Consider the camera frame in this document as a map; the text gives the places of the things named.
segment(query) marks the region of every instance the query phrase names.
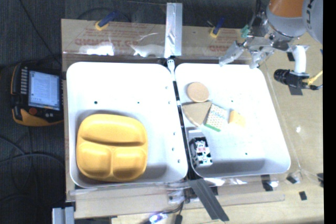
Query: screen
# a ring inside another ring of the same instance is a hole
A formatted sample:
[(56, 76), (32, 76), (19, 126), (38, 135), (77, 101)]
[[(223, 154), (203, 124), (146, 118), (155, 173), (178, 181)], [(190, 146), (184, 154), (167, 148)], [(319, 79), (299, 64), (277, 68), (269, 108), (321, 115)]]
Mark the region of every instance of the screen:
[(59, 77), (30, 71), (28, 105), (60, 110)]

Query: white tray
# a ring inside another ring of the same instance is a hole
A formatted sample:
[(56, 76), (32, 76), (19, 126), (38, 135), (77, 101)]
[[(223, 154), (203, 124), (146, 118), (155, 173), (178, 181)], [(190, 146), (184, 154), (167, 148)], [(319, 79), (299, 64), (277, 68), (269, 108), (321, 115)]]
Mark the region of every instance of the white tray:
[[(168, 183), (188, 170), (171, 74), (147, 63), (78, 62), (67, 70), (70, 176), (80, 187)], [(131, 183), (109, 183), (84, 176), (76, 163), (76, 136), (89, 115), (111, 113), (139, 120), (148, 133), (144, 174)]]
[[(181, 104), (192, 103), (186, 94), (192, 82), (209, 89), (209, 100), (236, 110), (246, 119), (246, 127), (224, 122), (216, 132), (204, 125), (213, 164), (194, 170), (205, 178), (280, 174), (290, 167), (290, 155), (263, 73), (247, 65), (183, 63), (175, 70)], [(186, 133), (196, 127), (183, 115)]]

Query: yellow cable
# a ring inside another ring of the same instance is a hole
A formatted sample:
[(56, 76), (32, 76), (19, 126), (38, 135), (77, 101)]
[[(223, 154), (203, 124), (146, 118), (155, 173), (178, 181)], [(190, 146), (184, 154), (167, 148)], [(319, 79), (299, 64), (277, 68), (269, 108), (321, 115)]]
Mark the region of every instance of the yellow cable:
[(323, 70), (321, 70), (316, 76), (308, 79), (303, 79), (302, 82), (306, 82), (308, 86), (312, 85), (314, 81), (318, 79), (319, 76), (323, 74)]

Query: yellow lid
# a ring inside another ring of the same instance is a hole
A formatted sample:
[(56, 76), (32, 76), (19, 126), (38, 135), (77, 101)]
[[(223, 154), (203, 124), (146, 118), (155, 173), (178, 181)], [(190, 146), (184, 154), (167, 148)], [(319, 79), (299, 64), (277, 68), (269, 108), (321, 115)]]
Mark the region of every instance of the yellow lid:
[(145, 171), (148, 137), (133, 118), (94, 114), (79, 126), (76, 145), (79, 170), (87, 177), (108, 182), (129, 182)]

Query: red button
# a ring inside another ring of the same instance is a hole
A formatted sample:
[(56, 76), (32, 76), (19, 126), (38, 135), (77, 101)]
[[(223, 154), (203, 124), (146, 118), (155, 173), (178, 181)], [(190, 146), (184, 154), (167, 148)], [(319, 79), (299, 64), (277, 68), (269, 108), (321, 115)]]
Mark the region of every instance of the red button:
[(29, 109), (29, 114), (36, 115), (36, 113), (37, 113), (37, 109), (36, 108), (30, 108)]

